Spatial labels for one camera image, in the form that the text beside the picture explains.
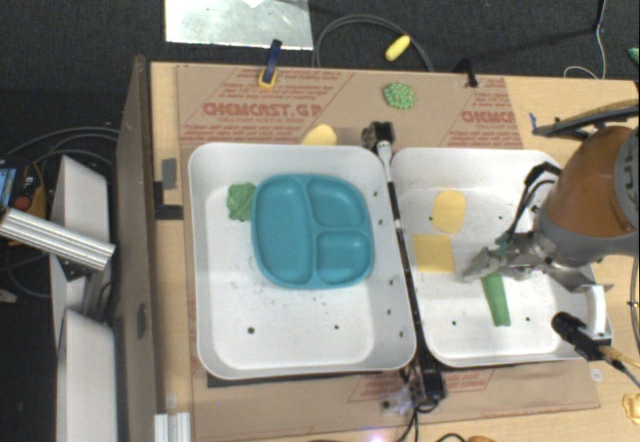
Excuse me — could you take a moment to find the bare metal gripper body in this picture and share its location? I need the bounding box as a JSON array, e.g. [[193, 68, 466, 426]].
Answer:
[[494, 231, 557, 277]]

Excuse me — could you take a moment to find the green stick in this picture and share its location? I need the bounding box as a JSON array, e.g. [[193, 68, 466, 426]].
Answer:
[[480, 271, 513, 328]]

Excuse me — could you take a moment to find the yellow square cheese slice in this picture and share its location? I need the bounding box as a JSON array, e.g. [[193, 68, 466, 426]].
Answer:
[[411, 233, 457, 275]]

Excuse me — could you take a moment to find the yellow oval slice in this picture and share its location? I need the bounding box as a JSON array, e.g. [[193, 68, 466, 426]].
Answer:
[[300, 123, 338, 148], [432, 189, 468, 235]]

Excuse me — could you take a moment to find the white plastic tray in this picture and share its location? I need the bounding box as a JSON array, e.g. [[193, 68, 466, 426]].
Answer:
[[389, 146, 614, 369], [187, 142, 418, 381]]

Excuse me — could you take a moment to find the thin black and white rod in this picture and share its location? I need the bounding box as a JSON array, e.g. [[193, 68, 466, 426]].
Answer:
[[378, 140, 437, 381]]

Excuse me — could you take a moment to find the yellow toy piece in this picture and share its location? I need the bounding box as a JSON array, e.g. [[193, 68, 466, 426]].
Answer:
[[621, 391, 640, 421]]

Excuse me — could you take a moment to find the teal divided plate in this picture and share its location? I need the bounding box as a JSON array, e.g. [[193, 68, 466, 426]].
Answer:
[[251, 173, 376, 291]]

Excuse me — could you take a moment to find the green dotted round disc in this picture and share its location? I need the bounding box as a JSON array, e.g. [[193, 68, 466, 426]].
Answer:
[[381, 81, 418, 112]]

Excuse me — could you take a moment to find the yellow corn cob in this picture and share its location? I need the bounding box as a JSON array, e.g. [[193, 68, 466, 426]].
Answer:
[[384, 34, 413, 63]]

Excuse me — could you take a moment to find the green lettuce leaf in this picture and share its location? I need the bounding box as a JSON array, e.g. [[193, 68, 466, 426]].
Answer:
[[226, 181, 259, 223]]

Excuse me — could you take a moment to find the brown cardboard board red print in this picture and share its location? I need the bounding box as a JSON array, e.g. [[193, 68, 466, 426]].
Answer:
[[175, 64, 602, 424]]

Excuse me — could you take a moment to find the black cylinder on white bracket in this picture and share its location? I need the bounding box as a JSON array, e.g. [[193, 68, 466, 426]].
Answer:
[[550, 281, 614, 362]]

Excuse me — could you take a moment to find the black block with thin wires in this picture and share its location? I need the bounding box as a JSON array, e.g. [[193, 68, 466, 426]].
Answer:
[[407, 363, 447, 404], [361, 120, 397, 149]]

